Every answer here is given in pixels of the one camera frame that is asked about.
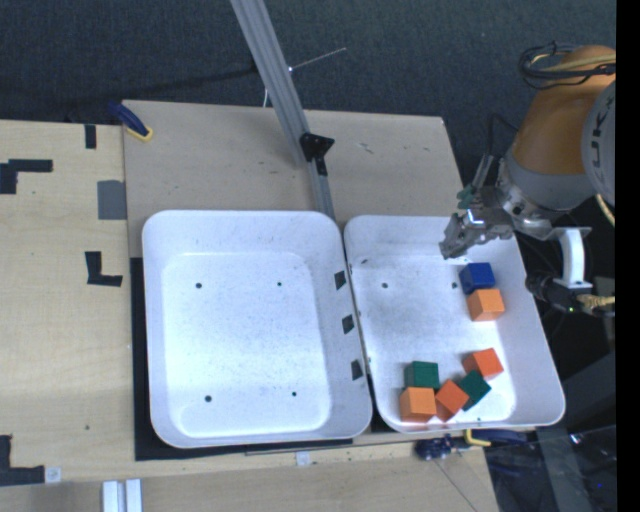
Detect pale wood board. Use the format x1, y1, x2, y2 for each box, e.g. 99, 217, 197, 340
121, 99, 502, 512

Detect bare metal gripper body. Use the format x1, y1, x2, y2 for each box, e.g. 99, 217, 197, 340
462, 191, 555, 247

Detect blue cube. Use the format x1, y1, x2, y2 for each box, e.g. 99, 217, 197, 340
458, 261, 497, 296

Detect green cube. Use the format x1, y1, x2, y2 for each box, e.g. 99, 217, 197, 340
403, 360, 442, 391
458, 369, 493, 413

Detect orange cube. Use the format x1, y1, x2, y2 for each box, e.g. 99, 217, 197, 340
398, 385, 439, 424
434, 379, 471, 423
461, 347, 505, 381
465, 287, 506, 323

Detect black cylinder on white bracket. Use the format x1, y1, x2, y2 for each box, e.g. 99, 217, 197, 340
524, 226, 595, 312

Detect white plastic tray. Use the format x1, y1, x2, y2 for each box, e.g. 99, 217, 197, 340
342, 214, 567, 435
141, 209, 374, 450

